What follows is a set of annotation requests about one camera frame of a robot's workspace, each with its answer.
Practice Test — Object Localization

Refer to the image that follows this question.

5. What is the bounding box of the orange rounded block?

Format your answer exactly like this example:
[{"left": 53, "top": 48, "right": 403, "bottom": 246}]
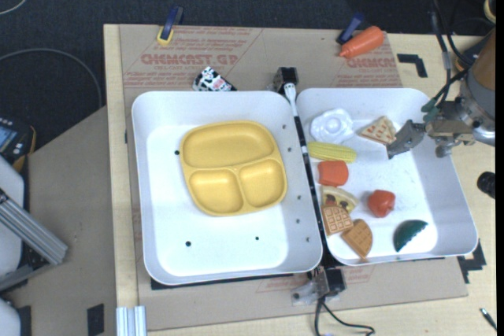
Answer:
[{"left": 317, "top": 160, "right": 350, "bottom": 188}]

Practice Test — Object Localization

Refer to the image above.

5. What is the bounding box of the dark green melon slice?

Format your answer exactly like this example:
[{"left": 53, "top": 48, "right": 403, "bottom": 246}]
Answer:
[{"left": 393, "top": 219, "right": 429, "bottom": 253}]

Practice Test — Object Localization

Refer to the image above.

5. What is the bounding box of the yellow corn cob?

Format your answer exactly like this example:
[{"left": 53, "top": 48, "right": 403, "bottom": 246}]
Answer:
[{"left": 306, "top": 141, "right": 358, "bottom": 164}]

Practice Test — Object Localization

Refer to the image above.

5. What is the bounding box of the white fried egg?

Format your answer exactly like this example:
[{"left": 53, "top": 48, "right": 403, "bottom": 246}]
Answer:
[{"left": 309, "top": 107, "right": 355, "bottom": 144}]

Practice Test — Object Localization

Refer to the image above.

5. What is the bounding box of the yellow divided plate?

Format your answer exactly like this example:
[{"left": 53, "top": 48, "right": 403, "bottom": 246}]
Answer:
[{"left": 179, "top": 120, "right": 289, "bottom": 218}]

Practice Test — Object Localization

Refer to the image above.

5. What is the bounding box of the brown quarter-round waffle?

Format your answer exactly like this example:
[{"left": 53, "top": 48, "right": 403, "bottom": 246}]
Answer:
[{"left": 340, "top": 218, "right": 374, "bottom": 260}]

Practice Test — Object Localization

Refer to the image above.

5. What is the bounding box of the brown cardboard board red print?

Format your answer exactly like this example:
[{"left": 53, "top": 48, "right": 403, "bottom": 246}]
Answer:
[{"left": 117, "top": 24, "right": 470, "bottom": 332}]

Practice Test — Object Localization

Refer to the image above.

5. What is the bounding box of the yellow pizza slice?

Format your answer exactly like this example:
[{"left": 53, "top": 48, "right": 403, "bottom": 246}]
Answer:
[{"left": 320, "top": 185, "right": 361, "bottom": 215}]

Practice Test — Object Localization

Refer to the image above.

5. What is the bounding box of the beige and red sandwich wedge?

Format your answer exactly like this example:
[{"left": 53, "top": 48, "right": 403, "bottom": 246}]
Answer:
[{"left": 358, "top": 115, "right": 398, "bottom": 145}]

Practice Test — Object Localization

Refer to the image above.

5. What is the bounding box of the black and white cow-print carton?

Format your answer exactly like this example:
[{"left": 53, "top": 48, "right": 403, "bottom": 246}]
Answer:
[{"left": 191, "top": 65, "right": 238, "bottom": 93}]

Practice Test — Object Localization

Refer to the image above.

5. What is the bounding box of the white plastic tray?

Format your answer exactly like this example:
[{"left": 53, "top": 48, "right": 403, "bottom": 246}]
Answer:
[
  {"left": 130, "top": 90, "right": 324, "bottom": 286},
  {"left": 295, "top": 87, "right": 480, "bottom": 267}
]

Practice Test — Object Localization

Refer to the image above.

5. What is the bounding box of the thin black and white rod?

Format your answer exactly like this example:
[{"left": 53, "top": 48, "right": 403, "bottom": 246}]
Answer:
[{"left": 283, "top": 83, "right": 328, "bottom": 269}]

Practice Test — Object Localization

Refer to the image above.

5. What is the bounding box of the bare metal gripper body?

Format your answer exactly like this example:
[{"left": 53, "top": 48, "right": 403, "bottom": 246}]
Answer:
[{"left": 427, "top": 100, "right": 497, "bottom": 147}]

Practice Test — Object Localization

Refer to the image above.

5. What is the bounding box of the brown square waffle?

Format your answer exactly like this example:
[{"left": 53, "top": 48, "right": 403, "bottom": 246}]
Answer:
[{"left": 320, "top": 204, "right": 355, "bottom": 237}]

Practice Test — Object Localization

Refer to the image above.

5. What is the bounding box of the black pen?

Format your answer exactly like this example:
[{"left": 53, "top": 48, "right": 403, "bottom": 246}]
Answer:
[{"left": 479, "top": 307, "right": 497, "bottom": 330}]

